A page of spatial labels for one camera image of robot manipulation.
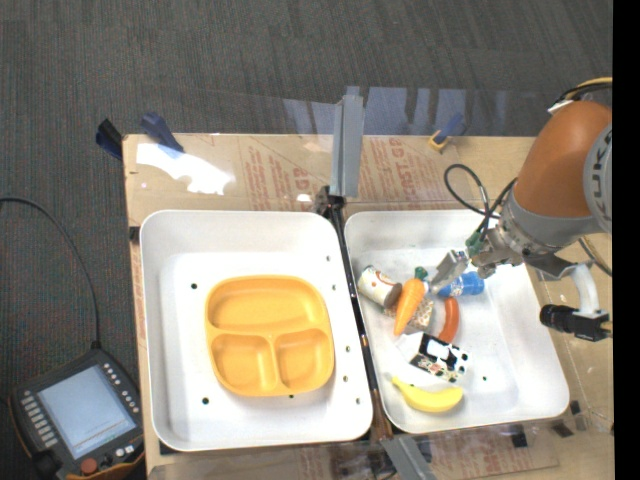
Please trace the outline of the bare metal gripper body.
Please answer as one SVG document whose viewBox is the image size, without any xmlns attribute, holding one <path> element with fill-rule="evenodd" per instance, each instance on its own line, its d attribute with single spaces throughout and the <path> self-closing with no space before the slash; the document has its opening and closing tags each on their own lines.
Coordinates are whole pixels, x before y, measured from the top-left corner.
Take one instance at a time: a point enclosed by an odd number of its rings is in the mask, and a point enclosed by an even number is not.
<svg viewBox="0 0 640 480">
<path fill-rule="evenodd" d="M 498 267 L 519 266 L 524 262 L 524 249 L 530 245 L 531 237 L 524 231 L 496 226 L 471 234 L 468 238 L 468 256 L 476 269 L 490 263 L 496 263 Z"/>
</svg>

